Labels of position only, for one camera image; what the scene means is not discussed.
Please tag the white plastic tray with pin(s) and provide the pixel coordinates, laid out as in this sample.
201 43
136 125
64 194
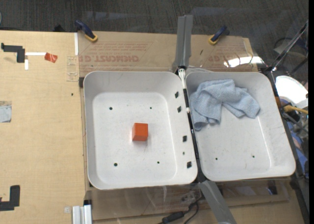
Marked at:
240 144
137 149

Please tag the brown cardboard board red print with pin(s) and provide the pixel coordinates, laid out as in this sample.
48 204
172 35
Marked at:
127 53

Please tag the orange cube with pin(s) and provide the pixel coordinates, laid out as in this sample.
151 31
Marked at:
140 132

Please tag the light blue towel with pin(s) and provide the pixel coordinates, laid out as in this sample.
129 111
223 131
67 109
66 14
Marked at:
216 100

